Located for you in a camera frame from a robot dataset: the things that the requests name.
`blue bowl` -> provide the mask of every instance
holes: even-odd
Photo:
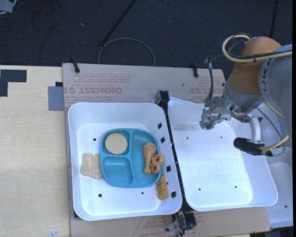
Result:
[[[127,142],[127,149],[120,155],[111,154],[105,148],[105,140],[112,133],[122,134]],[[113,129],[106,132],[101,139],[100,162],[103,177],[108,183],[124,188],[143,188],[154,185],[161,176],[158,174],[145,174],[144,144],[152,142],[160,148],[156,138],[149,132],[140,129]]]

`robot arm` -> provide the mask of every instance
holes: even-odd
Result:
[[[245,38],[239,56],[226,51],[234,38]],[[292,142],[292,45],[281,46],[268,37],[251,38],[247,34],[228,37],[222,52],[235,62],[224,86],[222,97],[212,98],[209,109],[203,109],[200,126],[212,129],[216,123],[235,118],[252,122],[248,114],[262,102],[284,118]]]

